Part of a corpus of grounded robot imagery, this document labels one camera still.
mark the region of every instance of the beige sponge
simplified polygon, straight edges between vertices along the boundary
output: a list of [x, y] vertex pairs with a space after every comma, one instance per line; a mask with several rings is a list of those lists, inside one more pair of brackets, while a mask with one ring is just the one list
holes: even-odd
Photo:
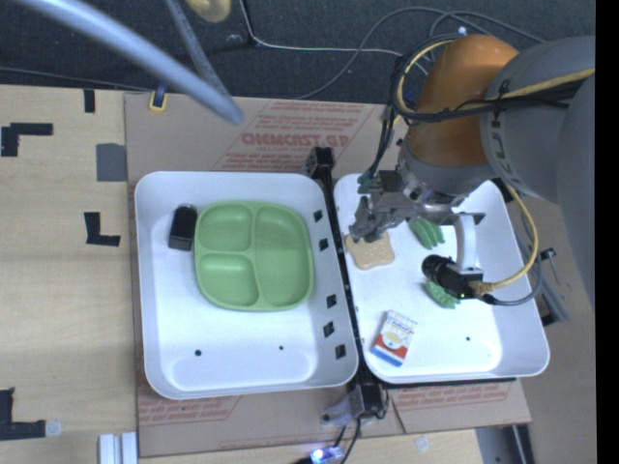
[[355, 243], [348, 235], [344, 239], [344, 245], [348, 252], [350, 252], [357, 268], [361, 270], [389, 265], [396, 259], [394, 250], [391, 247], [391, 241], [389, 240], [389, 233], [387, 232], [384, 232], [383, 236], [373, 243], [367, 243], [363, 239]]

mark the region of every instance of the cardboard box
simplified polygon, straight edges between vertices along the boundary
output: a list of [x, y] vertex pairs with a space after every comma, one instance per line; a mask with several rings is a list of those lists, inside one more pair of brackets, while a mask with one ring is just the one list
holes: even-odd
[[[303, 173], [314, 146], [334, 149], [334, 178], [361, 173], [373, 162], [384, 105], [236, 99], [246, 119], [231, 126], [181, 95], [170, 95], [165, 112], [153, 113], [149, 97], [125, 96], [140, 455], [333, 441], [340, 428], [325, 426], [320, 411], [342, 400], [346, 387], [192, 401], [164, 399], [149, 387], [142, 361], [133, 191], [143, 176], [158, 170]], [[394, 141], [405, 132], [404, 123], [397, 125]], [[397, 156], [392, 146], [381, 167], [393, 168]], [[387, 417], [365, 426], [362, 438], [530, 421], [518, 380], [415, 387], [390, 395]]]

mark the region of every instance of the green plate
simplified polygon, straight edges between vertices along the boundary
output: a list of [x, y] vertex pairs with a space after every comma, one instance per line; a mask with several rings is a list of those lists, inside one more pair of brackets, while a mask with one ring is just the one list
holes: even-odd
[[244, 311], [290, 309], [313, 288], [310, 236], [294, 211], [234, 201], [202, 210], [193, 239], [202, 294]]

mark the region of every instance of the white tray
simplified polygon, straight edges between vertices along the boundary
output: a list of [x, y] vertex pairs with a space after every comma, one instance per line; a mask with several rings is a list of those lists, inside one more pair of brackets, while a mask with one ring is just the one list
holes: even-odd
[[[341, 232], [354, 222], [360, 195], [358, 175], [348, 175], [336, 184]], [[458, 208], [482, 212], [477, 228], [478, 266], [484, 280], [511, 276], [522, 267], [514, 230], [500, 191], [484, 183]], [[490, 306], [477, 300], [463, 301], [446, 309], [429, 298], [423, 284], [422, 261], [429, 254], [456, 259], [453, 227], [442, 227], [445, 244], [432, 251], [423, 248], [404, 223], [389, 230], [396, 260], [389, 266], [358, 269], [346, 252], [357, 322], [368, 368], [381, 380], [394, 383], [425, 383], [533, 376], [543, 371], [549, 352], [535, 301], [518, 306]], [[523, 277], [497, 290], [495, 297], [515, 300], [530, 292]], [[395, 367], [376, 358], [370, 349], [385, 314], [394, 310], [418, 323], [404, 364]]]
[[[297, 174], [154, 172], [138, 183], [134, 199], [144, 367], [155, 391], [188, 399], [332, 387], [352, 378], [359, 358], [315, 181]], [[245, 312], [217, 307], [201, 294], [193, 253], [167, 245], [173, 213], [181, 204], [200, 211], [232, 200], [281, 204], [303, 217], [314, 266], [306, 302]]]

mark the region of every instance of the wooden table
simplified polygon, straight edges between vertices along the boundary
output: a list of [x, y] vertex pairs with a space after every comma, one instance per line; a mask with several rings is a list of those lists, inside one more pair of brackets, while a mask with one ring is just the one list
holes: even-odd
[[[98, 182], [96, 145], [125, 144], [123, 93], [0, 86], [0, 125], [52, 123], [0, 158], [0, 390], [14, 421], [59, 420], [60, 436], [0, 442], [0, 463], [97, 462], [98, 436], [136, 431], [127, 184]], [[86, 244], [84, 213], [101, 214], [116, 246]], [[475, 430], [362, 439], [347, 462], [480, 464]], [[288, 464], [313, 446], [140, 459]]]

